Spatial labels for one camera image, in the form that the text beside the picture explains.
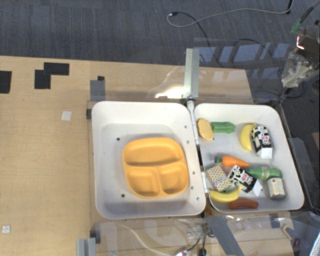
toy carrot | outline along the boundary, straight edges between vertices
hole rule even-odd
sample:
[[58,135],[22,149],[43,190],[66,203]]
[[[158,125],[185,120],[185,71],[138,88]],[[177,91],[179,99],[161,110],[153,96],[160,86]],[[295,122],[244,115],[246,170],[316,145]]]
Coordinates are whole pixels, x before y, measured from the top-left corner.
[[233,167],[234,165],[237,165],[239,167],[245,168],[245,167],[249,167],[250,163],[247,163],[239,158],[230,156],[230,155],[224,155],[223,157],[218,157],[216,156],[214,158],[214,162],[217,163],[221,163],[224,166],[227,167]]

wooden table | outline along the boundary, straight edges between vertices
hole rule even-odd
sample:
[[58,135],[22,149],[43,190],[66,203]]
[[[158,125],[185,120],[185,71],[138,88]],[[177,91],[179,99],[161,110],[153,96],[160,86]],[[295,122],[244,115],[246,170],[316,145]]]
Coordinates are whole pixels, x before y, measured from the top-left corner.
[[[51,89],[35,89],[35,70],[43,70],[44,62],[68,63],[69,75],[52,75]],[[89,237],[86,110],[90,80],[104,76],[108,97],[144,98],[158,86],[165,87],[171,81],[183,83],[181,69],[170,65],[0,56],[0,71],[12,72],[9,94],[0,93],[0,225],[10,225],[10,233],[0,233],[0,255],[72,256],[76,255],[77,239]],[[236,96],[245,103],[252,101],[243,70],[201,68],[199,95],[214,96],[219,101]],[[62,120],[64,112],[71,112],[70,120]],[[158,232],[166,234],[172,221],[159,220]],[[125,230],[122,237],[132,241],[130,230],[119,230]],[[119,237],[118,231],[107,235],[109,239]],[[279,229],[276,236],[255,240],[254,247],[248,239],[240,243],[248,248],[248,255],[255,250],[262,255],[264,249],[272,255],[292,255],[290,242]],[[216,255],[224,255],[217,241],[209,244],[220,252]],[[97,255],[109,255],[112,246],[115,244],[109,244],[106,252],[101,248]],[[152,255],[142,245],[140,248],[118,255]]]

yellow bread slice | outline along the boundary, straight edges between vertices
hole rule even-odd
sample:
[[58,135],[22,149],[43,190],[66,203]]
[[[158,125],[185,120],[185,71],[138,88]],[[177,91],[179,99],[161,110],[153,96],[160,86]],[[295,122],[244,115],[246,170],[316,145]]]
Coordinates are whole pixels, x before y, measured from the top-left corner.
[[211,124],[203,119],[199,118],[196,121],[199,135],[205,140],[212,141],[214,139],[214,131],[212,130]]

toy bottle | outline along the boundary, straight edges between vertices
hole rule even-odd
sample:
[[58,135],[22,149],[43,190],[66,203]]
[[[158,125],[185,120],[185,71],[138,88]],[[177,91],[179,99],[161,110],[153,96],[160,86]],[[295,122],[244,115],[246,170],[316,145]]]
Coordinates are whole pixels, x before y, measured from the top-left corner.
[[256,179],[267,180],[273,177],[281,177],[281,171],[277,168],[255,167],[245,168],[245,171]]

toy sausage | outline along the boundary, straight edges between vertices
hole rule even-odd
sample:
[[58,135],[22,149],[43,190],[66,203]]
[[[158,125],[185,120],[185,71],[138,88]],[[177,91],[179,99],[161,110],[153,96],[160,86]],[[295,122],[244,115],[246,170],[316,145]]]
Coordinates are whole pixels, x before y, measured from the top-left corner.
[[256,208],[258,208],[258,206],[259,206],[259,203],[257,201],[249,200],[249,199],[239,199],[239,200],[236,200],[236,201],[229,203],[229,207],[231,210],[235,210],[238,208],[256,209]]

